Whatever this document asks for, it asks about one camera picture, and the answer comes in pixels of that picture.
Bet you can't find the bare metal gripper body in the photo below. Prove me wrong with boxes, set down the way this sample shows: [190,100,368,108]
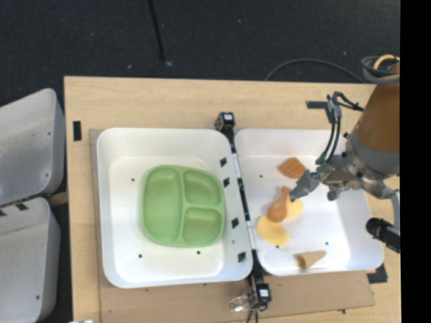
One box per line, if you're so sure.
[316,153,394,202]

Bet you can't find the orange waffle biscuit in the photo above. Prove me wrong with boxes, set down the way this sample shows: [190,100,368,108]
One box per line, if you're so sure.
[277,157,307,180]

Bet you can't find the yellow crisp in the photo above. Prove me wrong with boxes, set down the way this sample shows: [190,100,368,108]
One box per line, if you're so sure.
[281,197,305,222]
[257,215,292,248]

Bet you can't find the orange chicken drumstick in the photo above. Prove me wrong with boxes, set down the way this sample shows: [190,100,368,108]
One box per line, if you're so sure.
[267,185,292,223]

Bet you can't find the white plastic tray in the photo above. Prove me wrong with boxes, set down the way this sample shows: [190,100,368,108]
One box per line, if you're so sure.
[96,127,255,289]
[233,128,385,277]

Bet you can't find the thin black and white rod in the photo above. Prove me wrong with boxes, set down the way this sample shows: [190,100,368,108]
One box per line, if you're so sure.
[223,126,267,287]

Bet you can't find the tan ice cream cone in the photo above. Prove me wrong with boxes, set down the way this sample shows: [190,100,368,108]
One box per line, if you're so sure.
[296,250,327,270]

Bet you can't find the green divided plate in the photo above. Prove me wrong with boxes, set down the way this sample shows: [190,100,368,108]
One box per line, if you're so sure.
[139,164,227,249]

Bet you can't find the black cylinder on white bracket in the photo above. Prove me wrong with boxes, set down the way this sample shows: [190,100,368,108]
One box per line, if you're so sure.
[366,188,401,254]

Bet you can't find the black block with thin wires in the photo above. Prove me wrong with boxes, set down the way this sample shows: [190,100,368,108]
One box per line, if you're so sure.
[214,111,236,131]
[248,280,273,311]

